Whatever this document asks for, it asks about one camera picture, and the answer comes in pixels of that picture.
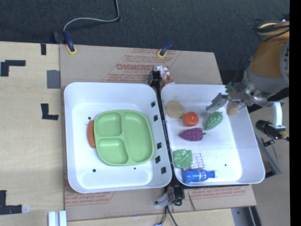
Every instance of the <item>wooden surface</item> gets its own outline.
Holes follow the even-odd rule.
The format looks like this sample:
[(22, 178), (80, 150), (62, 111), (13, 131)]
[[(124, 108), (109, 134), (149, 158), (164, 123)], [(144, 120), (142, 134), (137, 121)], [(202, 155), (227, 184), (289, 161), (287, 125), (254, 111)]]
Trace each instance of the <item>wooden surface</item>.
[[(61, 90), (47, 89), (47, 70), (60, 70), (58, 45), (0, 42), (0, 61), (26, 60), (0, 77), (0, 190), (6, 205), (28, 205), (29, 212), (0, 215), (0, 225), (47, 225), (49, 211), (64, 210)], [(40, 104), (49, 104), (42, 119)], [(154, 225), (162, 215), (68, 222), (70, 226)], [(230, 209), (174, 213), (178, 225), (233, 226)], [(173, 225), (167, 216), (164, 226)]]

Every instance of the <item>white cable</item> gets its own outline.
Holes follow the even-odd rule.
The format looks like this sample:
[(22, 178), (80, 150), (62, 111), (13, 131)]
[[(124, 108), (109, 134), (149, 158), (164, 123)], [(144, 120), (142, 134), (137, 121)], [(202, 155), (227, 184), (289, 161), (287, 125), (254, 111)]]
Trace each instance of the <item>white cable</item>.
[(78, 18), (75, 18), (71, 21), (69, 21), (68, 23), (66, 23), (64, 29), (63, 29), (63, 32), (66, 30), (67, 26), (71, 23), (73, 23), (74, 21), (77, 21), (77, 20), (93, 20), (93, 21), (98, 21), (98, 22), (103, 22), (103, 23), (111, 23), (111, 22), (115, 22), (119, 19), (119, 7), (118, 7), (118, 1), (115, 0), (116, 2), (116, 9), (117, 9), (117, 17), (112, 19), (112, 20), (102, 20), (102, 19), (97, 19), (97, 18), (91, 18), (91, 17), (78, 17)]

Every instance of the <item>yellow clip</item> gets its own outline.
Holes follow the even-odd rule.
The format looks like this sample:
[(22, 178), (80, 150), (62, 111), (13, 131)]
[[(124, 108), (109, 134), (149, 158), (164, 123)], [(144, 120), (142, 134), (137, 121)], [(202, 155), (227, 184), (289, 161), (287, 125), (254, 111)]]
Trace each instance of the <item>yellow clip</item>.
[(158, 52), (158, 58), (164, 58), (165, 55), (166, 55), (166, 52), (164, 53), (164, 55), (161, 55), (161, 54), (160, 54), (161, 51), (162, 51), (162, 49), (160, 49), (159, 52)]
[(70, 50), (70, 48), (68, 47), (68, 45), (66, 46), (66, 48), (67, 48), (68, 52), (69, 52), (71, 55), (75, 55), (75, 54), (77, 53), (77, 50), (76, 50), (75, 46), (74, 46), (74, 51), (73, 51), (73, 52), (71, 52), (71, 50)]

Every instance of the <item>blue clamp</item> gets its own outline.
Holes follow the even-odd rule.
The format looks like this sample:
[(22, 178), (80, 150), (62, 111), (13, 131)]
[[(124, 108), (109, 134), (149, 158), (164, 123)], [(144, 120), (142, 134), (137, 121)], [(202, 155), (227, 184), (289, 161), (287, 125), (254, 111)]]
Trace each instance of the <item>blue clamp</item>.
[(165, 55), (166, 55), (167, 50), (170, 49), (172, 47), (172, 45), (173, 45), (172, 40), (167, 41), (166, 45), (162, 49), (159, 50), (158, 57), (159, 58), (164, 58)]
[(69, 53), (72, 54), (72, 55), (76, 54), (77, 50), (73, 45), (72, 38), (70, 37), (70, 35), (67, 32), (64, 31), (63, 36), (64, 36), (65, 41), (67, 43), (66, 47), (67, 47), (67, 50), (69, 51)]

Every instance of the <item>toy tomato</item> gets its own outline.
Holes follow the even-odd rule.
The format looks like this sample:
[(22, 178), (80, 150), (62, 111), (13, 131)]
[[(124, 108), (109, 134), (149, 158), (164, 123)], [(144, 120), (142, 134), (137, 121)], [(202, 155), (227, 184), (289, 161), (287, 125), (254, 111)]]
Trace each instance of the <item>toy tomato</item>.
[(185, 113), (182, 119), (185, 126), (195, 126), (198, 124), (198, 115), (193, 111)]

